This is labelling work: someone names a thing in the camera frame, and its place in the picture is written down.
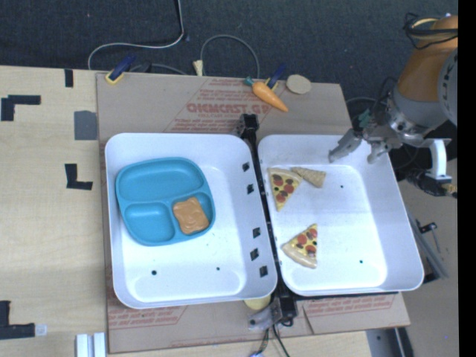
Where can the white plastic tray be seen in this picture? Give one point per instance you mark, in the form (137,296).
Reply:
(193,273)
(353,236)

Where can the black cylinder on white bracket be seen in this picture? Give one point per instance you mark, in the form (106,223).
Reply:
(435,169)

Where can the brown cardboard board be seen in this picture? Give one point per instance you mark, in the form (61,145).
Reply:
(148,102)

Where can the blue divided plate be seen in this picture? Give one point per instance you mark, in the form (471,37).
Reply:
(156,184)

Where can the tan waffle cone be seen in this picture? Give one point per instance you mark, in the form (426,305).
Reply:
(310,175)

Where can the pizza slice with pepperoni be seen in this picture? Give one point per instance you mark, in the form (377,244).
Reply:
(282,188)
(305,247)

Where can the thin black rod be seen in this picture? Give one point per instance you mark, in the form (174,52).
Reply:
(262,184)

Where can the round tan biscuit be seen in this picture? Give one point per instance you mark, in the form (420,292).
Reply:
(298,84)

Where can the orange carrot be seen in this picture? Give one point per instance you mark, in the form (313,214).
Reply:
(269,96)

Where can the brown toast slice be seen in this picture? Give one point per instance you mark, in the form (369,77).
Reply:
(190,215)

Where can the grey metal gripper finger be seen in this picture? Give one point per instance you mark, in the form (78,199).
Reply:
(377,151)
(344,147)

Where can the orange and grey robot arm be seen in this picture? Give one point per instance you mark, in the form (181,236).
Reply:
(424,76)

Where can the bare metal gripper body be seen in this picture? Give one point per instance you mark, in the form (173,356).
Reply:
(386,130)

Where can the yellow round object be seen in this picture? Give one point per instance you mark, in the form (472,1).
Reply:
(256,303)

